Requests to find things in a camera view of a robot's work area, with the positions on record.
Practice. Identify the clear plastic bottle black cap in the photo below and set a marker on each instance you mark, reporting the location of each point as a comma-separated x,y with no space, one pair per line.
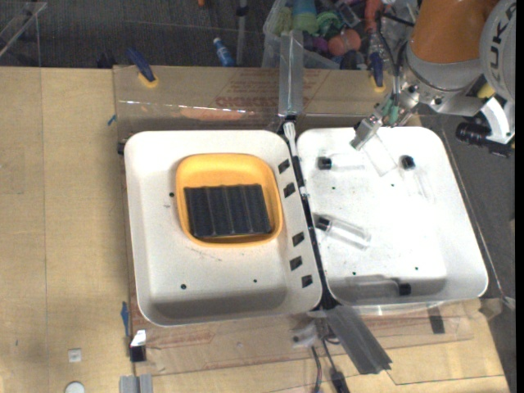
407,162
403,289
324,163
344,231

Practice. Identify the small black and white box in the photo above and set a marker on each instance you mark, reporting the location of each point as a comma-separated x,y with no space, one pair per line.
138,345

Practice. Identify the black cylinder on white bracket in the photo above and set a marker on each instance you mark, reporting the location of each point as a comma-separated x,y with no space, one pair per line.
481,132

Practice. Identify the blue bottle white cap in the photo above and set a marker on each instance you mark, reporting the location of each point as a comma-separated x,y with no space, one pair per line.
223,52

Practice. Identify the white plastic tray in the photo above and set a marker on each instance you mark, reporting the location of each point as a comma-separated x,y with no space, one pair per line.
409,236
229,281

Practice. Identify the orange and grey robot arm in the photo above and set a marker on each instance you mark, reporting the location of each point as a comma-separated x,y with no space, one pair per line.
446,19

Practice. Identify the yellow plate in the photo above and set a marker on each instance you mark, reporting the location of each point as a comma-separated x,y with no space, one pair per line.
225,170

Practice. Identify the black ribbed rectangular pad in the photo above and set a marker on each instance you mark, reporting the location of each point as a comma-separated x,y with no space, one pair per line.
227,211

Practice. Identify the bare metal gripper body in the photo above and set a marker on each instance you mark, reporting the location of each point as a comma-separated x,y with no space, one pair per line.
403,100

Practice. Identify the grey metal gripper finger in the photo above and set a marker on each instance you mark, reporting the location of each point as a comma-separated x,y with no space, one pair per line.
371,126
358,139

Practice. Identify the clear plastic storage bin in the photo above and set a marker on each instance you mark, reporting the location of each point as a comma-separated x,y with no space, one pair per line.
286,27

